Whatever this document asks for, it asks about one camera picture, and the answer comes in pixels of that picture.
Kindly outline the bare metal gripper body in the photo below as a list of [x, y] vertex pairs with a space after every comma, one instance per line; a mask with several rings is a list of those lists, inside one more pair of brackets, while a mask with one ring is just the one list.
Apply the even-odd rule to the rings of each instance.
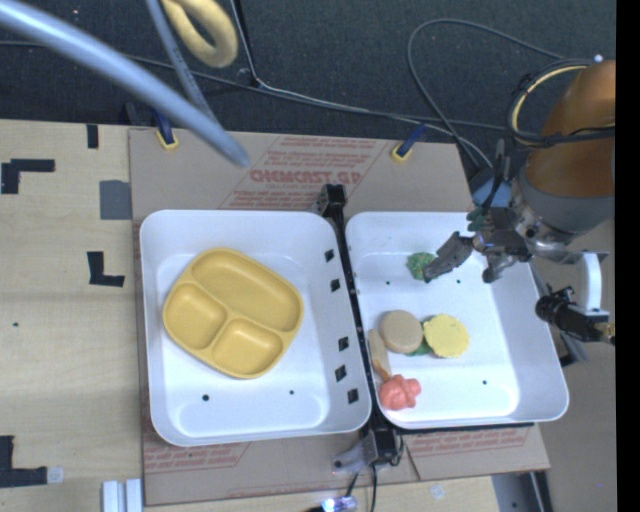
[[478, 207], [471, 212], [472, 247], [487, 259], [526, 261], [548, 256], [547, 225], [528, 206]]

